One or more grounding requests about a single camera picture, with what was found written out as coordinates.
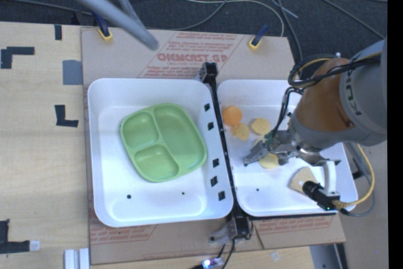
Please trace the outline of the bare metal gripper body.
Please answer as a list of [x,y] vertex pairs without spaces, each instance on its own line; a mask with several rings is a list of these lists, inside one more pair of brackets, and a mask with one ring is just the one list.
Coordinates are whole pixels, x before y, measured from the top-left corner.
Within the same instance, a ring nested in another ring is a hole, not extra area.
[[321,150],[304,142],[300,136],[290,130],[272,130],[264,136],[264,144],[269,153],[294,152],[293,158],[299,158],[311,166],[322,166],[324,157]]

